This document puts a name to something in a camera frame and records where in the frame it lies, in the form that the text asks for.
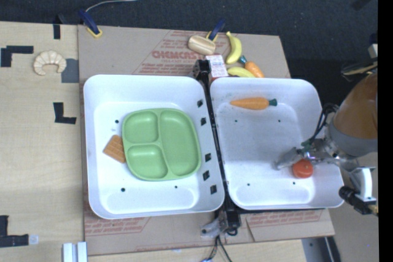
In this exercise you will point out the orange waffle biscuit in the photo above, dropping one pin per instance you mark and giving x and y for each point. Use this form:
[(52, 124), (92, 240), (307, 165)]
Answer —
[(115, 148)]

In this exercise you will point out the brown cardboard board red print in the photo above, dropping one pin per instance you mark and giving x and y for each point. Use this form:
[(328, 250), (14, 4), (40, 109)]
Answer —
[(129, 49)]

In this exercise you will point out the green divided plate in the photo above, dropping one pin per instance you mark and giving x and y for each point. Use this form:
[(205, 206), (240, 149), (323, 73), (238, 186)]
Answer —
[(175, 138)]

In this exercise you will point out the beige croissant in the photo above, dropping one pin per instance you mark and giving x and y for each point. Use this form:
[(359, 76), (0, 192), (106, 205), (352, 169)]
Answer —
[(49, 59)]

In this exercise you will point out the black cylinder on white bracket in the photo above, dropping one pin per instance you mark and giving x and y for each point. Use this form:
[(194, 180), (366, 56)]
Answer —
[(363, 184)]

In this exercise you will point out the yellow banana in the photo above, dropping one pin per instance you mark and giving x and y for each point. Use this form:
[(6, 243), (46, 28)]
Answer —
[(235, 47), (241, 71)]

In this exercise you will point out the white and red carton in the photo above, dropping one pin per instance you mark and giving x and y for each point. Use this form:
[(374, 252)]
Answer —
[(217, 66)]

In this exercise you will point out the white plastic tray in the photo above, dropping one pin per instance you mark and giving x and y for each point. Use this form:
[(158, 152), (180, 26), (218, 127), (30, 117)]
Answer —
[(264, 144), (147, 196)]

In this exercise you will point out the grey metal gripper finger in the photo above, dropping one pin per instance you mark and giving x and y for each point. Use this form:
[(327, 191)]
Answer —
[(288, 158)]

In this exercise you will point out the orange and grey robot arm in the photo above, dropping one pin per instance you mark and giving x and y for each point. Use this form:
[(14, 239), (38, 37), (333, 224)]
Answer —
[(356, 113)]

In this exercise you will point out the orange carrot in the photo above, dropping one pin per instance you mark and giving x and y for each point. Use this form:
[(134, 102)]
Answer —
[(250, 103), (254, 69)]

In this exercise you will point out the beige hot dog bun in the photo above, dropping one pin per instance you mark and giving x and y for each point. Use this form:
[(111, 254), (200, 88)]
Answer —
[(201, 44)]

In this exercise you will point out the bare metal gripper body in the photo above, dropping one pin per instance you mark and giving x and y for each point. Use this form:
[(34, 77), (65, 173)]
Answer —
[(322, 151)]

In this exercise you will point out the red tomato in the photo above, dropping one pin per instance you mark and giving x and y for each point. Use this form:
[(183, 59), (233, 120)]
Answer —
[(302, 170)]

